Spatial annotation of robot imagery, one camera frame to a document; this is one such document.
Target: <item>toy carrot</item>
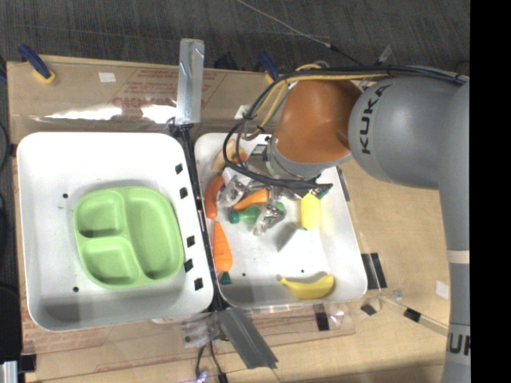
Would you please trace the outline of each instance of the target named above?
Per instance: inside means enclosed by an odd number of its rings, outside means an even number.
[[[266,189],[261,188],[258,191],[254,191],[252,194],[240,200],[232,208],[236,211],[241,211],[247,207],[250,207],[252,204],[265,204],[266,202],[267,202]]]
[[[224,186],[224,179],[222,176],[215,176],[206,187],[206,194],[204,195],[204,209],[206,210],[206,217],[215,219],[218,211],[216,210],[216,195]]]
[[[218,221],[215,221],[213,232],[213,261],[216,269],[223,273],[220,283],[230,284],[231,277],[228,272],[232,268],[232,253],[224,229]]]

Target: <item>black cable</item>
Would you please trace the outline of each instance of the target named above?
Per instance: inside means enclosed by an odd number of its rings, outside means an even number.
[[[211,352],[211,357],[215,362],[216,370],[218,371],[218,381],[220,383],[228,383],[227,374],[225,374],[222,371],[222,368],[220,367],[218,361],[216,360],[215,352],[213,351],[213,340],[209,341],[209,351]]]
[[[202,353],[204,353],[204,349],[206,349],[206,345],[200,347],[199,354],[197,355],[197,363],[195,364],[195,375],[197,379],[200,376],[200,359],[202,358]]]
[[[284,104],[284,102],[286,102],[286,99],[287,97],[289,96],[289,94],[291,93],[291,90],[288,89],[286,94],[283,96],[283,98],[280,100],[280,102],[277,104],[276,108],[275,108],[275,111],[270,115],[270,117],[268,118],[268,120],[266,121],[266,124],[269,124],[271,122],[271,120],[275,117],[275,115],[277,114],[277,111],[280,109],[280,107]],[[259,126],[257,125],[255,127],[255,131],[253,133],[251,133],[250,136],[254,136],[254,135],[257,135],[259,133],[265,133],[266,131],[264,130],[264,127],[262,126]],[[236,144],[236,159],[240,162],[240,140],[237,140],[237,144]]]
[[[231,131],[227,134],[224,145],[222,147],[222,153],[226,166],[230,167],[235,172],[245,175],[253,180],[257,180],[268,186],[278,186],[283,188],[289,188],[291,190],[310,190],[312,188],[321,188],[322,190],[328,190],[331,188],[331,184],[317,184],[315,179],[312,180],[289,180],[289,179],[275,179],[269,176],[263,176],[258,173],[248,170],[246,164],[240,159],[240,140],[242,132],[238,133],[236,138],[236,164],[232,163],[227,158],[227,143],[231,139],[232,135],[236,133],[238,129],[244,130],[246,124],[256,117],[256,110],[262,105],[262,103],[270,95],[271,91],[275,86],[282,81],[297,77],[324,77],[326,75],[338,75],[338,76],[353,76],[374,74],[375,76],[381,76],[385,74],[386,77],[390,76],[415,76],[415,77],[431,77],[442,81],[447,81],[455,85],[464,85],[468,79],[459,74],[452,74],[441,69],[435,69],[430,67],[421,67],[416,65],[358,65],[358,66],[339,66],[331,68],[309,68],[301,69],[283,75],[281,78],[273,81],[254,101],[250,109],[244,115],[244,118],[238,122]]]
[[[282,188],[289,188],[291,190],[310,190],[312,188],[319,188],[324,191],[328,190],[332,187],[331,184],[317,184],[315,179],[311,180],[291,180],[291,179],[274,179],[269,176],[263,176],[259,173],[252,172],[243,166],[239,166],[238,164],[232,163],[227,158],[227,143],[231,139],[234,132],[244,123],[244,121],[238,122],[233,129],[227,134],[224,140],[224,146],[222,147],[222,153],[224,157],[224,161],[226,166],[230,167],[235,172],[238,172],[246,177],[250,177],[253,180],[257,180],[267,186],[277,186]]]
[[[341,54],[343,55],[344,57],[346,57],[347,59],[353,61],[355,64],[358,64],[358,65],[362,65],[362,62],[358,61],[358,60],[355,60],[352,56],[346,54],[344,51],[341,51],[341,49],[336,46],[336,45],[333,45],[333,44],[330,44],[330,43],[326,43],[325,46],[330,50],[330,51],[333,51],[334,53],[337,53],[337,54]]]

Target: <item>green plate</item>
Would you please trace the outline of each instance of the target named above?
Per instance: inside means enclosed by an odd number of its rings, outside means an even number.
[[[85,273],[106,288],[164,281],[183,265],[183,241],[170,202],[143,186],[83,196],[74,232]]]

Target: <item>cable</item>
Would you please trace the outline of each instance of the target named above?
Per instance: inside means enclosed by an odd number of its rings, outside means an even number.
[[[218,374],[224,374],[224,372],[222,371],[222,368],[220,367],[220,365],[215,357],[215,352],[213,350],[213,340],[209,341],[209,351],[211,352],[211,357],[212,357],[213,361],[215,362],[215,366],[216,366],[216,369],[218,370]]]
[[[265,13],[264,11],[259,10],[258,8],[254,7],[254,6],[251,6],[247,2],[244,2],[243,0],[234,0],[234,1],[238,2],[239,4],[241,4],[241,5],[245,6],[245,7],[247,7],[250,10],[255,11],[257,14],[261,14],[262,16],[264,16],[266,18],[269,18],[270,20],[272,20],[274,22],[278,22],[281,26],[286,27],[288,30],[291,30],[293,33],[298,34],[299,36],[308,38],[311,41],[317,42],[317,43],[327,47],[330,51],[333,51],[334,53],[339,53],[339,54],[343,55],[344,57],[346,57],[349,60],[353,61],[355,64],[358,64],[358,65],[362,64],[360,61],[355,60],[353,57],[351,57],[348,54],[344,53],[342,50],[339,49],[339,47],[331,44],[330,42],[325,42],[325,41],[320,40],[319,38],[311,36],[310,34],[305,34],[303,31],[300,31],[300,30],[296,29],[295,27],[290,26],[289,24],[287,24],[286,22],[283,22],[282,20],[278,19],[277,17],[274,17],[274,16],[272,16],[272,15],[270,15],[268,13]]]
[[[195,364],[195,375],[197,379],[200,376],[200,359],[202,358],[202,353],[204,353],[204,349],[206,349],[206,345],[200,347],[199,354],[197,355],[197,362]]]
[[[296,71],[283,75],[278,80],[273,81],[254,101],[250,109],[244,114],[244,118],[235,124],[231,131],[229,131],[222,147],[222,153],[226,165],[235,172],[266,184],[267,186],[277,186],[289,188],[291,190],[310,190],[312,188],[317,188],[323,191],[328,190],[331,188],[331,184],[317,184],[315,182],[315,178],[310,180],[276,179],[250,171],[247,168],[247,165],[240,159],[239,149],[241,137],[243,136],[245,140],[252,140],[258,136],[257,133],[263,132],[264,126],[275,115],[276,111],[284,102],[285,98],[283,98],[283,93],[286,89],[287,93],[289,93],[292,88],[292,84],[298,81],[346,81],[396,76],[432,77],[455,85],[464,85],[469,80],[468,77],[460,74],[414,65],[361,65],[334,68],[321,68],[319,66],[304,65],[299,67]],[[270,98],[274,99],[267,111],[266,117],[263,122],[257,126],[257,129],[252,134],[248,135],[246,132],[248,123],[254,120],[261,109],[264,109],[268,105]],[[227,143],[237,132],[238,136],[236,137],[235,146],[237,163],[234,163],[227,158]]]

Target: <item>yellow banana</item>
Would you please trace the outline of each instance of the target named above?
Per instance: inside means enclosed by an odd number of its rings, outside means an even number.
[[[312,231],[319,224],[321,204],[319,199],[312,193],[307,193],[300,203],[302,213],[302,227]]]
[[[334,288],[334,276],[329,274],[312,283],[293,282],[285,278],[280,283],[287,286],[298,299],[318,299],[328,295]]]

